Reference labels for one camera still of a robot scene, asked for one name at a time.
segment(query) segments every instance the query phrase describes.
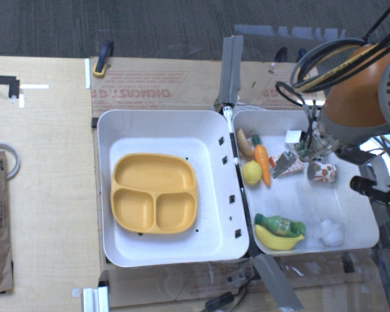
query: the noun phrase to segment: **orange carrot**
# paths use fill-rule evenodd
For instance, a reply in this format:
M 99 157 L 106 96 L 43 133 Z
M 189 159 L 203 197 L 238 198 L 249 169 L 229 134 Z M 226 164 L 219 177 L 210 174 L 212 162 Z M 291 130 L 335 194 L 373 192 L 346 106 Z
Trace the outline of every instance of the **orange carrot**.
M 267 149 L 261 144 L 256 144 L 253 154 L 254 160 L 260 164 L 263 181 L 267 187 L 270 187 L 270 163 L 268 161 Z

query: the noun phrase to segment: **dark gray carpet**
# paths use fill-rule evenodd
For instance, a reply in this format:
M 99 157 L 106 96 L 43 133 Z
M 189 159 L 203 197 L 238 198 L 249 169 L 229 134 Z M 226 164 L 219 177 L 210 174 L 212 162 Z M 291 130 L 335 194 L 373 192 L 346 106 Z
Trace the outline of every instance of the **dark gray carpet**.
M 0 55 L 84 58 L 114 41 L 115 57 L 213 59 L 244 34 L 243 60 L 294 61 L 338 37 L 362 37 L 390 0 L 0 0 Z M 390 16 L 373 34 L 390 31 Z

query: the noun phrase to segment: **toy carrot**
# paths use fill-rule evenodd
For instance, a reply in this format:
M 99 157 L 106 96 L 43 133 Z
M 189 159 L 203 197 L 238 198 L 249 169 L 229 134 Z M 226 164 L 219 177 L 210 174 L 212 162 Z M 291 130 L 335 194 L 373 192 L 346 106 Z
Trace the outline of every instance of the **toy carrot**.
M 267 149 L 260 144 L 260 140 L 257 136 L 253 138 L 253 143 L 255 144 L 253 150 L 254 160 L 260 164 L 261 177 L 263 178 L 266 186 L 270 187 L 270 163 L 268 161 Z

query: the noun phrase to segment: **table surface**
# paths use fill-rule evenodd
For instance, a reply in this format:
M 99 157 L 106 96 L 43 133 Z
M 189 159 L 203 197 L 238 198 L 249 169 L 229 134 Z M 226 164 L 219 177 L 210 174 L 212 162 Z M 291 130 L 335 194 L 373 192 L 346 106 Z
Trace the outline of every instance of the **table surface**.
M 84 59 L 0 57 L 0 75 L 16 76 L 21 85 L 49 85 L 24 90 L 22 109 L 0 85 L 0 142 L 14 146 L 21 158 L 19 173 L 8 182 L 14 288 L 0 294 L 0 311 L 81 311 L 82 289 L 98 284 L 101 246 L 85 66 Z M 295 292 L 306 311 L 331 311 L 334 304 L 341 311 L 389 311 L 376 265 L 368 269 L 367 281 Z M 203 303 L 119 310 L 199 311 Z M 243 304 L 243 311 L 279 311 L 267 292 L 251 294 Z

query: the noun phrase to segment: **green bottle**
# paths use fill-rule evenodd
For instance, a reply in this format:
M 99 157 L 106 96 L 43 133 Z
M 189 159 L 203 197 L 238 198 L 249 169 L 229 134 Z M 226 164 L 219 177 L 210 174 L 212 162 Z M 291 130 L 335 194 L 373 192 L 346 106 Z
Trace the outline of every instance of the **green bottle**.
M 297 238 L 305 235 L 306 226 L 302 222 L 294 222 L 288 218 L 280 216 L 265 217 L 262 214 L 256 214 L 254 223 L 264 226 L 270 232 L 282 237 Z

